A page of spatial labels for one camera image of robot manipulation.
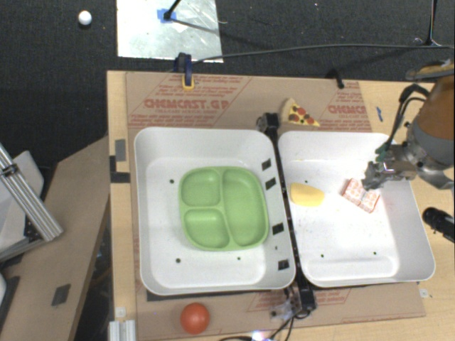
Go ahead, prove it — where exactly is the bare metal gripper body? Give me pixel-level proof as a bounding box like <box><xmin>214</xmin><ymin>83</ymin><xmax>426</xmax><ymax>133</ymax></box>
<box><xmin>377</xmin><ymin>143</ymin><xmax>428</xmax><ymax>183</ymax></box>

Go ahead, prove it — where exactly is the orange and white carton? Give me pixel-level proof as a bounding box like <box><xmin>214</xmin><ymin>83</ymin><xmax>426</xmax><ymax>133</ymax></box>
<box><xmin>341</xmin><ymin>178</ymin><xmax>380</xmax><ymax>213</ymax></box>

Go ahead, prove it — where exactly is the yellow rounded toy food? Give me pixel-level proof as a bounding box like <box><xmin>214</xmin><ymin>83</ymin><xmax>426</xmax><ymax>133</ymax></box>
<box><xmin>290</xmin><ymin>182</ymin><xmax>326</xmax><ymax>207</ymax></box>

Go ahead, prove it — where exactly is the white plastic tray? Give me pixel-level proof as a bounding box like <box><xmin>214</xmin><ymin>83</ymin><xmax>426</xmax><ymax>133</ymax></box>
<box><xmin>134</xmin><ymin>126</ymin><xmax>297</xmax><ymax>296</ymax></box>
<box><xmin>277</xmin><ymin>130</ymin><xmax>437</xmax><ymax>289</ymax></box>

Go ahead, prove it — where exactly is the thin black rod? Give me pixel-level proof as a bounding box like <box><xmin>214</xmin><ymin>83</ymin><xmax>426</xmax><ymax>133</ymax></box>
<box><xmin>269</xmin><ymin>128</ymin><xmax>307</xmax><ymax>291</ymax></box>

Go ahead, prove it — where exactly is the toy pizza slice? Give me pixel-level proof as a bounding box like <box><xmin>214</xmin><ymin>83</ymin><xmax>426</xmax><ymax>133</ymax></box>
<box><xmin>279</xmin><ymin>97</ymin><xmax>321</xmax><ymax>128</ymax></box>

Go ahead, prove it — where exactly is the green divided plate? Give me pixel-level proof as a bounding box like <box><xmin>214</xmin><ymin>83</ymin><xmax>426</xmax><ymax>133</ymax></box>
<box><xmin>178</xmin><ymin>166</ymin><xmax>269</xmax><ymax>251</ymax></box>

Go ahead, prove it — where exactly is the brown cardboard board red print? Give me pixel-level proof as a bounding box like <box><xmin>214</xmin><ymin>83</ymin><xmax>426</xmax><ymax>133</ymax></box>
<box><xmin>124</xmin><ymin>71</ymin><xmax>427</xmax><ymax>341</ymax></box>

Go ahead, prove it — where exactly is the red ball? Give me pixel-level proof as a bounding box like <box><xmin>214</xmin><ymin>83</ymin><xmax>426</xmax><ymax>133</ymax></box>
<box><xmin>179</xmin><ymin>302</ymin><xmax>210</xmax><ymax>335</ymax></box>

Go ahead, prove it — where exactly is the black cylinder on white bracket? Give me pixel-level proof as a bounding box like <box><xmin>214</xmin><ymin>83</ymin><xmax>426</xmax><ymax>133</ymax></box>
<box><xmin>416</xmin><ymin>165</ymin><xmax>455</xmax><ymax>244</ymax></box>

